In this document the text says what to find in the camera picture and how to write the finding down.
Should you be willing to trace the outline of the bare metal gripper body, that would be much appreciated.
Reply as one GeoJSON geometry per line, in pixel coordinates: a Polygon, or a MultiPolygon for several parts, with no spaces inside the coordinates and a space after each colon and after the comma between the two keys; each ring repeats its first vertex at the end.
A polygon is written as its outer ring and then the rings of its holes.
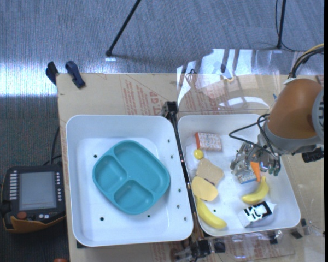
{"type": "Polygon", "coordinates": [[[276,160],[277,156],[272,153],[267,145],[260,146],[258,144],[251,144],[244,142],[236,154],[236,162],[264,162],[276,160]]]}

